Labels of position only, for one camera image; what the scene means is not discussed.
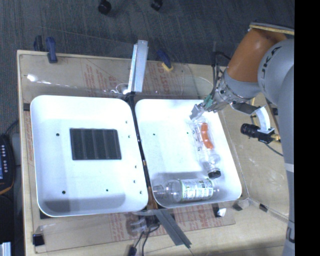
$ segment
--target table top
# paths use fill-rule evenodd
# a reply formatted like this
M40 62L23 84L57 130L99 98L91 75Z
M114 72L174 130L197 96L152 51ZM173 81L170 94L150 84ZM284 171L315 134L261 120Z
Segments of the table top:
M131 60L70 54L57 54L57 57L57 64L49 64L45 52L19 50L17 53L25 254L124 256L130 245L137 242L137 236L126 232L127 215L54 220L41 218L40 211L36 210L30 112L25 109L33 98L44 94L112 97L112 90L128 81ZM168 74L163 72L160 62L148 61L144 82L150 89L145 96L185 99L194 97L196 93L196 98L201 99L210 92L211 76L212 67L208 65L177 63L175 71ZM259 104L263 100L261 97L256 102ZM257 255L265 255L265 250L269 251L269 255L279 255L284 243L289 209L288 188L286 179L283 179L285 169L281 166L283 159L271 150L266 150L261 143L240 135L240 126L248 122L248 117L239 116L239 113L229 108L219 115L233 148L233 158L244 188L241 203L246 207L237 211L227 206L226 215L218 218L210 215L210 207L174 214L182 218L180 223L182 220L187 223L184 232L192 243L191 251L194 255L222 252L233 255L234 251L249 249L254 249ZM281 146L274 147L281 151ZM261 211L259 204L267 206L268 212ZM190 212L198 214L193 222L190 221ZM116 233L106 234L105 223L109 223L108 228ZM44 245L33 245L34 233L44 234ZM95 234L91 239L99 236L103 239L90 241L90 236L84 237L84 234L90 233ZM164 229L157 230L148 239L144 251L148 255L157 256L168 253L192 255L185 246L175 246Z

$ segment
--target black wheel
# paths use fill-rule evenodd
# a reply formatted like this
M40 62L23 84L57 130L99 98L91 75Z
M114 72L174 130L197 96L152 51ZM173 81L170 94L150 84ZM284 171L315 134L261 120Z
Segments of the black wheel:
M107 15L111 11L111 3L106 0L101 0L98 10L100 13Z
M151 4L151 7L155 9L156 11L159 11L162 6L162 0L154 0Z

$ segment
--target blue clamp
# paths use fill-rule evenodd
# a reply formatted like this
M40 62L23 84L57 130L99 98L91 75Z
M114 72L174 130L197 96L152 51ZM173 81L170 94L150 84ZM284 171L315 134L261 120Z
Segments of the blue clamp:
M161 49L156 51L156 54L160 57L161 61L163 61L162 66L167 70L171 71L173 70L173 66L171 65L171 61L169 56Z
M51 36L48 36L45 39L45 45L46 45L47 51L49 51L49 53L47 54L49 63L57 63L58 59L56 56L56 41L55 41L55 39Z

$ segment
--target bottle label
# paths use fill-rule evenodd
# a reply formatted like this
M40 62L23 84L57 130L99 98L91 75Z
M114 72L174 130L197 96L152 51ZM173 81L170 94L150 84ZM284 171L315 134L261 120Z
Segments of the bottle label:
M212 197L214 187L208 179L181 179L181 201L205 200Z

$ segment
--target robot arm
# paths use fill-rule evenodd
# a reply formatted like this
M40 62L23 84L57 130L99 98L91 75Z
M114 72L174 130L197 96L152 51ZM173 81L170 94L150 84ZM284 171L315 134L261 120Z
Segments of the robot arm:
M217 112L228 104L234 110L247 115L259 112L263 118L263 109L247 103L260 92L278 108L279 133L290 204L282 255L293 256L295 255L294 40L287 39L284 33L274 29L270 31L261 27L251 28L224 70L219 84L215 83L215 72L213 73L213 90L202 103L194 106L190 115L192 121L197 120L205 111ZM246 128L248 127L242 127L241 132L245 133ZM268 126L264 129L262 133L271 130Z

